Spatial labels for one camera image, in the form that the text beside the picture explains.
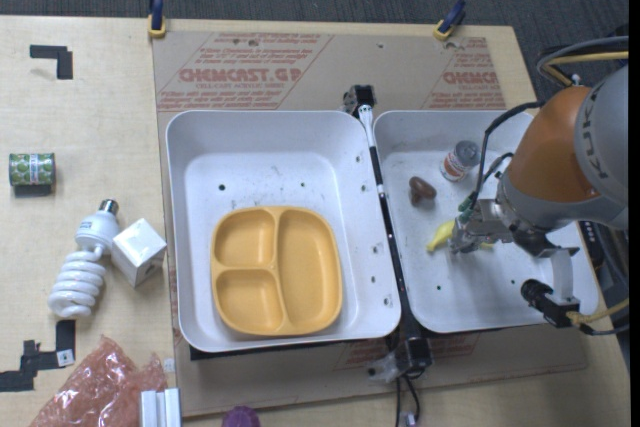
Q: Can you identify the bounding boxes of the white plastic tray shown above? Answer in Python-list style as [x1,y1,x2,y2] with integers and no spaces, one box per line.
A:
[372,109,601,334]
[164,109,403,354]

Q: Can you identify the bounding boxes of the purple round object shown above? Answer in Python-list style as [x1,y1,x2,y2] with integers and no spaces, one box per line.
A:
[221,405,263,427]

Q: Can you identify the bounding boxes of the white cube box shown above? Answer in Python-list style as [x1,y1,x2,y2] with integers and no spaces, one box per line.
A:
[111,217,168,289]

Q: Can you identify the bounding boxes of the thin black and white rod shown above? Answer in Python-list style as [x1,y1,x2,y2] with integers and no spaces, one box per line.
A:
[357,104,426,342]

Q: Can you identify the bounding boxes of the brown rounded toy food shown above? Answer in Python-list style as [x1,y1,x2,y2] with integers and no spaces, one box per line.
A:
[408,175,438,207]

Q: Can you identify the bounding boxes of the black block with thin wires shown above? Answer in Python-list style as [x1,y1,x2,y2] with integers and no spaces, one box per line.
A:
[343,84,376,114]
[398,337,434,372]

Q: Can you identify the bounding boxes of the brown cardboard board red print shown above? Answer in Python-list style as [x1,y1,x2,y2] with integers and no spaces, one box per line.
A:
[151,30,589,419]

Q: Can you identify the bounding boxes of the yellow divided plate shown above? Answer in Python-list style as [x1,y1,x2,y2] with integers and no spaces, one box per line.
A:
[209,205,345,337]

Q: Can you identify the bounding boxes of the red and white can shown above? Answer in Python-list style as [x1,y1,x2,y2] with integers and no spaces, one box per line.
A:
[439,139,482,183]

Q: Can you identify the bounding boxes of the white spiral light bulb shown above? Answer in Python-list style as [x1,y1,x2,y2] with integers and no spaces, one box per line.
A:
[47,198,123,320]

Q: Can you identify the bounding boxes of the yellow banana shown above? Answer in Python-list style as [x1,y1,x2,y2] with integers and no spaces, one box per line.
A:
[425,219,496,254]

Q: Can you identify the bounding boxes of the black cylinder on white bracket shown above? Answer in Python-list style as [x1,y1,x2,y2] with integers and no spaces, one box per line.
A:
[519,247,582,329]

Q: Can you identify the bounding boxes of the pink plastic bag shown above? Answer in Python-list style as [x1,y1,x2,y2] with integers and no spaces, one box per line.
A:
[28,334,169,427]

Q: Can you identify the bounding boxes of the green can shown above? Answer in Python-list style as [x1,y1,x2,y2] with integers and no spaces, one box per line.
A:
[8,152,57,188]

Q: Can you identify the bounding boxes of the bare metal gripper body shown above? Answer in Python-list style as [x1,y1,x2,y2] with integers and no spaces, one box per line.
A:
[455,198,516,245]

